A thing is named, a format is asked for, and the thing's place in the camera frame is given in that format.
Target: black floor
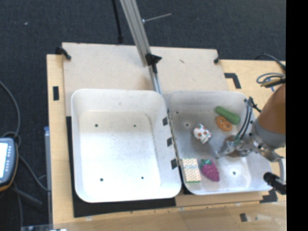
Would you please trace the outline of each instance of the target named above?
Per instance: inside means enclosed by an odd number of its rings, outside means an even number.
[[[126,44],[132,44],[116,0]],[[253,60],[268,53],[286,56],[286,0],[137,0],[151,46],[218,49],[221,59]],[[44,127],[48,125],[46,54],[62,42],[116,43],[111,0],[0,0],[0,81],[21,112],[20,155],[46,184]],[[16,112],[0,89],[0,136],[16,129]],[[20,163],[15,182],[40,199],[21,198],[23,224],[48,223],[47,195]],[[12,190],[0,193],[0,231],[19,229],[20,211]]]

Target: black clip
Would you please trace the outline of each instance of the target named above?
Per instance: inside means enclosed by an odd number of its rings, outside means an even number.
[[[56,48],[56,54],[57,55],[64,55],[68,60],[71,60],[72,59],[72,57],[66,52],[66,50],[65,49],[63,49],[62,47],[60,47],[60,46],[58,46],[57,48]]]
[[[287,194],[287,185],[281,184],[279,181],[277,181],[277,179],[279,179],[277,175],[267,172],[264,174],[263,179],[268,185],[272,186],[273,189],[279,192],[281,195]]]
[[[146,59],[148,66],[152,66],[153,73],[157,74],[158,72],[157,72],[156,64],[162,59],[162,57],[155,56],[155,55],[148,53],[145,55],[145,59]]]
[[[217,58],[214,59],[214,63],[217,64],[219,61],[219,51],[217,50]]]

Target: black wire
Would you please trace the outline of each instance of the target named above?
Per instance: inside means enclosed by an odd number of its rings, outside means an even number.
[[[114,14],[115,14],[115,21],[116,21],[116,27],[117,27],[117,31],[118,31],[118,43],[123,43],[123,36],[122,36],[122,30],[121,30],[121,25],[120,25],[120,20],[119,20],[119,14],[117,12],[117,8],[116,8],[116,0],[111,0],[112,2],[112,6],[114,9]]]
[[[240,131],[237,133],[238,136],[240,136],[241,132],[243,131],[243,129],[244,129],[244,127],[245,127],[245,124],[246,124],[247,119],[248,119],[248,113],[249,113],[249,105],[247,104],[245,120],[244,120],[244,123],[243,123],[243,125],[242,125]]]
[[[28,200],[30,200],[30,201],[38,204],[38,205],[42,205],[43,204],[42,201],[36,199],[35,197],[30,196],[29,194],[23,192],[22,190],[20,190],[18,188],[15,188],[15,187],[11,186],[10,189],[12,191],[14,191],[15,193],[19,194],[21,197],[24,197],[24,198],[26,198],[26,199],[28,199]]]
[[[258,58],[260,58],[260,57],[262,57],[262,56],[267,56],[267,57],[273,59],[273,60],[274,60],[276,63],[278,63],[278,64],[281,66],[281,68],[285,71],[285,65],[284,65],[282,62],[280,62],[276,57],[274,57],[274,56],[272,56],[272,55],[270,55],[270,54],[267,54],[267,53],[261,54],[261,55],[257,56],[257,57],[255,58],[255,60],[258,59]]]
[[[17,128],[16,128],[16,132],[13,132],[14,134],[14,139],[18,136],[19,133],[19,129],[20,129],[20,111],[19,111],[19,106],[16,102],[16,99],[14,98],[14,96],[12,95],[12,93],[10,92],[10,90],[0,81],[0,86],[2,86],[2,88],[8,93],[8,95],[10,96],[11,100],[13,101],[15,108],[16,108],[16,112],[17,112]]]
[[[48,188],[46,188],[37,178],[37,176],[35,175],[35,173],[33,172],[33,170],[31,169],[31,167],[29,166],[29,164],[26,162],[26,160],[19,155],[18,156],[19,159],[24,163],[24,165],[27,167],[27,169],[29,170],[29,172],[31,173],[32,177],[34,178],[34,180],[37,182],[37,184],[45,191],[50,192],[50,190]]]
[[[18,190],[17,184],[15,181],[13,181],[13,186],[14,188],[16,188]],[[18,200],[18,206],[19,206],[19,215],[20,215],[20,229],[23,227],[24,225],[24,212],[23,212],[23,205],[21,203],[21,199],[19,196],[19,193],[17,193],[17,200]]]
[[[250,108],[250,112],[249,112],[249,116],[248,116],[248,121],[247,121],[247,123],[246,123],[245,130],[244,130],[243,134],[241,135],[240,139],[242,139],[242,138],[244,137],[245,133],[247,132],[249,123],[250,123],[251,114],[252,114],[252,106],[249,105],[249,108]]]
[[[255,104],[255,102],[254,102],[254,99],[253,99],[253,98],[251,98],[251,106],[252,106],[253,108],[255,108],[256,110],[258,110],[258,111],[259,111],[259,113],[261,113],[261,111],[262,111],[262,110],[260,110],[260,109],[257,107],[257,104]]]
[[[275,77],[282,79],[283,77],[285,77],[285,75],[284,75],[284,74],[280,74],[280,73],[275,73],[275,72],[265,73],[265,74],[260,75],[260,76],[256,79],[256,82],[257,82],[258,84],[264,84],[264,83],[270,81],[270,78],[275,78]]]

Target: metal rod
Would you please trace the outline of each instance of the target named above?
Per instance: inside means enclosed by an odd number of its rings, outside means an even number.
[[[143,66],[148,66],[146,55],[151,54],[148,38],[146,36],[142,18],[136,0],[120,0],[125,17],[134,38],[137,50]],[[149,73],[153,84],[153,89],[161,94],[161,88],[157,73],[153,72],[153,67],[149,67]]]
[[[46,155],[47,189],[51,190],[51,149],[50,149],[49,127],[45,127],[44,130],[45,130],[45,155]],[[47,202],[48,202],[49,224],[52,224],[52,195],[51,195],[51,192],[47,192]]]
[[[153,21],[153,20],[161,19],[161,18],[164,18],[164,17],[170,16],[170,15],[172,15],[172,13],[167,13],[167,14],[160,15],[160,16],[153,17],[153,18],[146,19],[146,20],[142,19],[142,22],[143,22],[143,23],[146,23],[146,22],[148,22],[148,21]]]

